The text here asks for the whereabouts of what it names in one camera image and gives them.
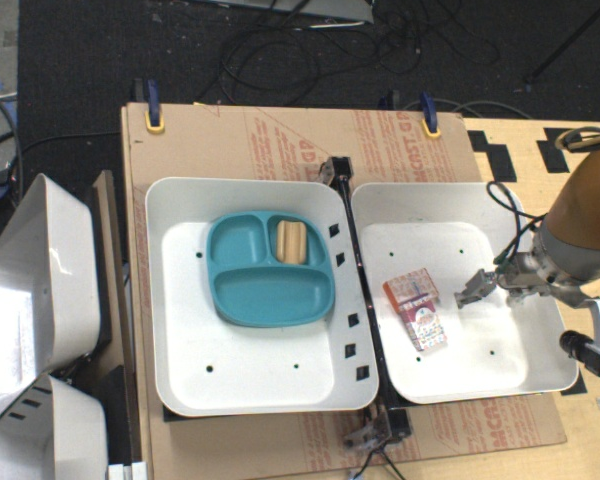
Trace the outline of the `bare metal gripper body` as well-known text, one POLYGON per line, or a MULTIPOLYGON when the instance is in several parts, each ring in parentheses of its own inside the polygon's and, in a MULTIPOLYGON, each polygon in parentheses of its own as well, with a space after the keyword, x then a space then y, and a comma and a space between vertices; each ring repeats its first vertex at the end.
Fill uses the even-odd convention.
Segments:
POLYGON ((496 285, 508 293, 508 298, 521 302, 531 296, 548 297, 550 285, 537 271, 532 254, 518 252, 504 259, 495 270, 496 285))

